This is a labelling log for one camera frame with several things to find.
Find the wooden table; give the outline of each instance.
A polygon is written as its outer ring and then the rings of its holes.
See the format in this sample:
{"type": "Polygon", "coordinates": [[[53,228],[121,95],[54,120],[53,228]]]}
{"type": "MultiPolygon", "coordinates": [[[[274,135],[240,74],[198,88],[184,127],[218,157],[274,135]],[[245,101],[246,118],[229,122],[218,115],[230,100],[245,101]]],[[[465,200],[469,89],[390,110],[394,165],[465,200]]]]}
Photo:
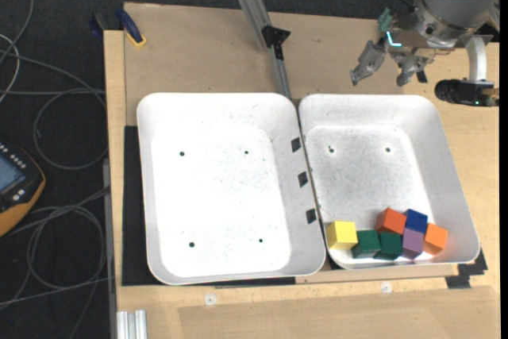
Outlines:
{"type": "MultiPolygon", "coordinates": [[[[394,62],[353,87],[349,70],[375,21],[270,13],[291,31],[285,62],[295,103],[306,94],[419,94],[439,111],[488,269],[470,288],[450,289],[455,264],[327,270],[274,287],[121,285],[124,127],[136,125],[139,100],[154,91],[275,91],[267,53],[256,47],[241,10],[126,3],[148,43],[136,49],[122,31],[105,32],[106,95],[117,310],[147,311],[158,338],[500,337],[499,110],[436,99],[440,79],[468,76],[465,50],[438,57],[403,88],[394,62]],[[215,295],[207,306],[205,297],[215,295]]],[[[488,77],[499,85],[499,44],[487,46],[488,77]]]]}

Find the device screen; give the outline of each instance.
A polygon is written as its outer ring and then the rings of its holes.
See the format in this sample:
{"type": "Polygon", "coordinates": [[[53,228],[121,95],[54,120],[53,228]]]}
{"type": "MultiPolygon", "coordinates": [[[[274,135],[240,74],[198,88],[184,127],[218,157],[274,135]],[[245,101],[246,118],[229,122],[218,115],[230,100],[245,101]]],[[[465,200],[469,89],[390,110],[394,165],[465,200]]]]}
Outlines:
{"type": "Polygon", "coordinates": [[[25,178],[23,173],[14,167],[4,157],[0,156],[0,192],[10,185],[19,183],[25,178]]]}

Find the white tray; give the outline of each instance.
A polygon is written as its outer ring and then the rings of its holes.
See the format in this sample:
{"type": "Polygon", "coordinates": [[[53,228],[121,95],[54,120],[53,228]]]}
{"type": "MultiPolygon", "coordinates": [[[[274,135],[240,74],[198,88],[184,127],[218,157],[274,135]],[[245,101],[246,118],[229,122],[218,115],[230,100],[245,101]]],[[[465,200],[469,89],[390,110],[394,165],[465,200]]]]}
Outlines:
{"type": "Polygon", "coordinates": [[[335,220],[373,229],[387,206],[427,214],[448,230],[445,250],[414,261],[354,259],[329,250],[341,267],[467,263],[479,240],[436,107],[413,95],[314,94],[298,108],[324,227],[335,220]]]}
{"type": "Polygon", "coordinates": [[[137,124],[148,266],[158,280],[208,283],[321,268],[325,246],[288,99],[150,94],[137,107],[137,124]]]}

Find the cube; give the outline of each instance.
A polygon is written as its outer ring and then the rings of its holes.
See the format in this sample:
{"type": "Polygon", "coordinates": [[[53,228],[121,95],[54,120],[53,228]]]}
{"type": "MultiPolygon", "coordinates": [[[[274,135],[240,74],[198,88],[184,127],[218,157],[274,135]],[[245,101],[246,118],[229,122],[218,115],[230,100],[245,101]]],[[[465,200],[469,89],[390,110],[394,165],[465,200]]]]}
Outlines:
{"type": "Polygon", "coordinates": [[[406,215],[397,210],[386,208],[381,212],[376,221],[374,229],[378,232],[404,233],[406,227],[406,215]]]}
{"type": "Polygon", "coordinates": [[[438,254],[446,247],[447,240],[448,230],[429,223],[423,240],[423,251],[432,255],[438,254]]]}
{"type": "Polygon", "coordinates": [[[375,230],[359,230],[356,233],[358,243],[352,247],[355,259],[371,259],[381,250],[381,242],[375,230]]]}
{"type": "Polygon", "coordinates": [[[358,243],[355,222],[334,221],[326,228],[328,247],[349,250],[358,243]]]}
{"type": "Polygon", "coordinates": [[[404,214],[406,215],[407,229],[425,234],[427,231],[427,215],[412,209],[408,209],[404,214]]]}
{"type": "Polygon", "coordinates": [[[392,232],[379,233],[381,250],[374,256],[377,260],[395,260],[402,255],[402,235],[392,232]]]}
{"type": "Polygon", "coordinates": [[[423,252],[423,233],[412,229],[404,229],[402,234],[402,255],[407,259],[415,259],[423,252]]]}

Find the orange and black device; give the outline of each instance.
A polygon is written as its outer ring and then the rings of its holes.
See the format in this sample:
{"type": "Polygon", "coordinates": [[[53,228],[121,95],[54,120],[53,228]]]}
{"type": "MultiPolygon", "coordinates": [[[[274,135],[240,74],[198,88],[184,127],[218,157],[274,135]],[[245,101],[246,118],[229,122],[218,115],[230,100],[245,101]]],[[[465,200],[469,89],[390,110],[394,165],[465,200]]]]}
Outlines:
{"type": "Polygon", "coordinates": [[[46,178],[25,150],[0,138],[0,237],[32,209],[46,178]]]}

